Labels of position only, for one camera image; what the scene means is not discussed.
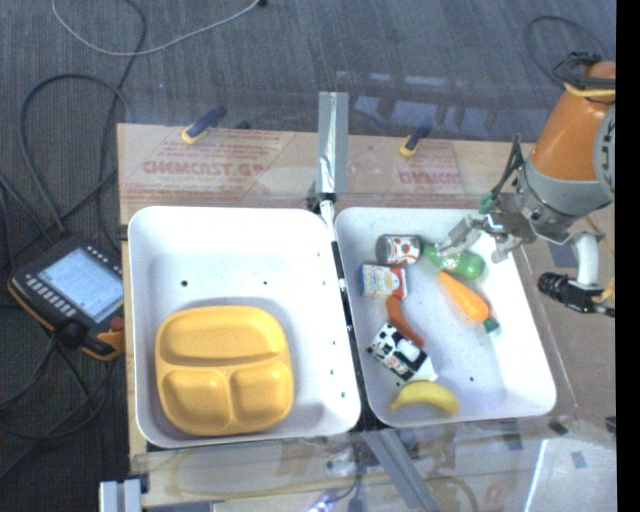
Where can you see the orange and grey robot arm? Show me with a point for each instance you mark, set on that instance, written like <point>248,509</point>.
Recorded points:
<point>565,145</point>

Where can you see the yellow banana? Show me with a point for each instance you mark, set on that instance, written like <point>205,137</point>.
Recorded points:
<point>425,396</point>

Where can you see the orange sausage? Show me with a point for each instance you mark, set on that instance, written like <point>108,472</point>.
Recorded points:
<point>402,320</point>

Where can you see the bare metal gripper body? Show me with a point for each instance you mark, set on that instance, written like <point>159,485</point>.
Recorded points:
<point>515,220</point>

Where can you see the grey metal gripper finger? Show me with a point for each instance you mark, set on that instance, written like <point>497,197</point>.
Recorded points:
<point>504,247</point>
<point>460,235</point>

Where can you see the white plastic tray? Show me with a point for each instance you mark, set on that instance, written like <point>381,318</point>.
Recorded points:
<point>225,250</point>
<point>500,370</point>

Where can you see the red and white can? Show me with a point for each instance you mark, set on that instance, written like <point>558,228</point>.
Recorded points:
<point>397,250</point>

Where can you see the yellow divided plate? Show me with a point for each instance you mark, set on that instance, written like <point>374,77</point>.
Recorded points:
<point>222,370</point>

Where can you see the black and white milk carton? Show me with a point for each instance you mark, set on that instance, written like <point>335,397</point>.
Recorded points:
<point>397,352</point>

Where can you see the brown cardboard board red print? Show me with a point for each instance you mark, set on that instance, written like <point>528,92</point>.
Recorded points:
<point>210,165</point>

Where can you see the black cylinder on white bracket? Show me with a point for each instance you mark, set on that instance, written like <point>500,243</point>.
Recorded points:
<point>567,290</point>

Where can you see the green bottle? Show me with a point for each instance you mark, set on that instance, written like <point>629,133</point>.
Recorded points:
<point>467,266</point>

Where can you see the orange carrot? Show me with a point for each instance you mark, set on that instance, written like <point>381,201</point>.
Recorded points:
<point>467,300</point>

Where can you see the yellow and red carton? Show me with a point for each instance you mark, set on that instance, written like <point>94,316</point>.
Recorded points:
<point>382,281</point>

